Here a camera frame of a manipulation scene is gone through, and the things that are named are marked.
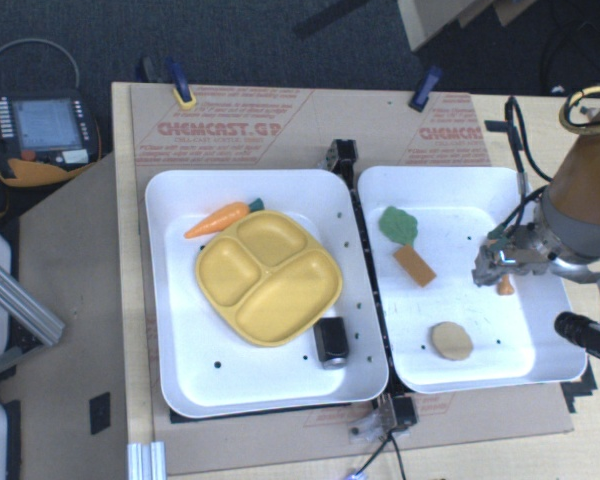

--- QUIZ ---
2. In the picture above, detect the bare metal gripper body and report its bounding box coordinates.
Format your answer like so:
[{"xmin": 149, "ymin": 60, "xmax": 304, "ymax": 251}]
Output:
[{"xmin": 471, "ymin": 223, "xmax": 562, "ymax": 289}]

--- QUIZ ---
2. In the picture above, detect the white plastic tray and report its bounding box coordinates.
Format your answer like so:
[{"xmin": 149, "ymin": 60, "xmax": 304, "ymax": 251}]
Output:
[
  {"xmin": 357, "ymin": 165, "xmax": 589, "ymax": 396},
  {"xmin": 144, "ymin": 168, "xmax": 390, "ymax": 419}
]

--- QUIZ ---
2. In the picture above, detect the tan round biscuit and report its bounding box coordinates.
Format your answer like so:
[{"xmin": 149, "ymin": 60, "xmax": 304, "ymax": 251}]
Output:
[{"xmin": 429, "ymin": 321, "xmax": 475, "ymax": 363}]

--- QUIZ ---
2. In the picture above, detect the thin black rod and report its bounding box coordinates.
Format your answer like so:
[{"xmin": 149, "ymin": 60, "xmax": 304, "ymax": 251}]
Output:
[{"xmin": 340, "ymin": 166, "xmax": 397, "ymax": 400}]

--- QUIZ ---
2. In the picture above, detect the yellow divided plate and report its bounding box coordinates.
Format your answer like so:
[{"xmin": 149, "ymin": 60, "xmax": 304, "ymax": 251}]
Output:
[{"xmin": 194, "ymin": 210, "xmax": 345, "ymax": 348}]

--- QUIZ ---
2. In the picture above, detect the brown cardboard board red print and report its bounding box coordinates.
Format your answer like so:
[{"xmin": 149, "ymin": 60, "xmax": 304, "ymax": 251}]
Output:
[{"xmin": 129, "ymin": 83, "xmax": 576, "ymax": 477}]

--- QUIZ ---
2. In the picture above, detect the orange carrot with green top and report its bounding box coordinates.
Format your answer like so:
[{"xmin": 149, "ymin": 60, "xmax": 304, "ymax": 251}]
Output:
[{"xmin": 183, "ymin": 197, "xmax": 266, "ymax": 241}]

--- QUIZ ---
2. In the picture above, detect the black cylinder on white bracket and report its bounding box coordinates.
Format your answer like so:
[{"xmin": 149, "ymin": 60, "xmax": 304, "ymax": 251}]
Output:
[{"xmin": 549, "ymin": 257, "xmax": 600, "ymax": 363}]

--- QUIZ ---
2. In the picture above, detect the black block with thin wires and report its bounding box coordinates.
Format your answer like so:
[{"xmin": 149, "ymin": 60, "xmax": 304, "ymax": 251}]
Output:
[
  {"xmin": 374, "ymin": 394, "xmax": 420, "ymax": 432},
  {"xmin": 324, "ymin": 138, "xmax": 359, "ymax": 175}
]

